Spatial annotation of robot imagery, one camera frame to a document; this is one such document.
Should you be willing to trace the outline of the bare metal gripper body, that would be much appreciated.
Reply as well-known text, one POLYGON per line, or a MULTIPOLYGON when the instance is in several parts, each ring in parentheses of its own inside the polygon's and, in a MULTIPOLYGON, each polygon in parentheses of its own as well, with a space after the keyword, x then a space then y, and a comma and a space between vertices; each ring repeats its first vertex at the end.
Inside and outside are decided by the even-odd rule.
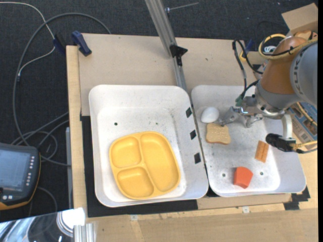
POLYGON ((283 109, 270 106, 262 97, 256 95, 244 97, 239 111, 242 115, 270 119, 281 119, 285 115, 283 109))

